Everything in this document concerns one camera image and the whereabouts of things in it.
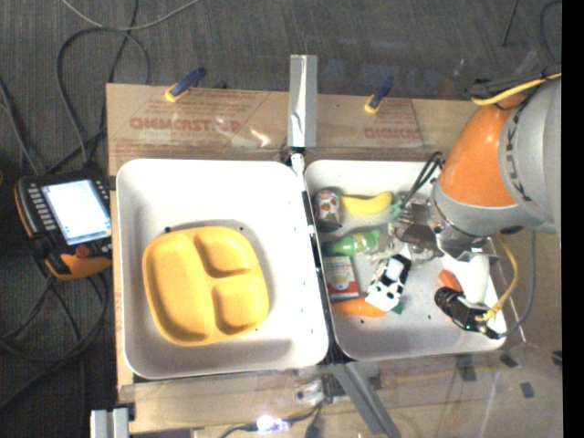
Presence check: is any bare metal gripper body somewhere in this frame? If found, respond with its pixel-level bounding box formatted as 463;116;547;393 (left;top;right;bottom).
403;198;493;260

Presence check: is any orange sausage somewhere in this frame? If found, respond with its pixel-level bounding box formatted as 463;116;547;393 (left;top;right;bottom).
438;269;464;294

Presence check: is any yellow banana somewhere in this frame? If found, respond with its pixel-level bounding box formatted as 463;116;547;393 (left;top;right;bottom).
340;191;394;218

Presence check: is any black and white cow carton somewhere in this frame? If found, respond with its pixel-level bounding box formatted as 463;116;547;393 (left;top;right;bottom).
363;253;412;314

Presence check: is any green bottle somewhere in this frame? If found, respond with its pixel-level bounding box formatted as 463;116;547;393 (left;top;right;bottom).
321;229;383;257

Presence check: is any white and orange carton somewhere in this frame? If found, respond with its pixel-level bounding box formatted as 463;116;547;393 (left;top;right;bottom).
322;254;361;303

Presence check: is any small can with red print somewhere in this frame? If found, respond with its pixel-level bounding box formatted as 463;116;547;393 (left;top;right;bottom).
314;189;343;232

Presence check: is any white plastic tray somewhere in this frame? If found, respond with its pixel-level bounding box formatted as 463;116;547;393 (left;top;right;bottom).
115;157;330;381
303;159;508;362

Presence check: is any orange carrot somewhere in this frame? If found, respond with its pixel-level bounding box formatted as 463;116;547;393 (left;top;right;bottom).
330;297;389;318

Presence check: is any yellow divided plate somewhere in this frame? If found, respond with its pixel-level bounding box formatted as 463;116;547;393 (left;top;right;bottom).
141;224;271;347

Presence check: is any brown cardboard board, red print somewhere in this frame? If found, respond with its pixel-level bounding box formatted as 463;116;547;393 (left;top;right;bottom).
105;82;526;433

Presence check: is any black cylinder on white bracket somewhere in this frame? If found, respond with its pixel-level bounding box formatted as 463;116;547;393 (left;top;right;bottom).
433;251;499;339

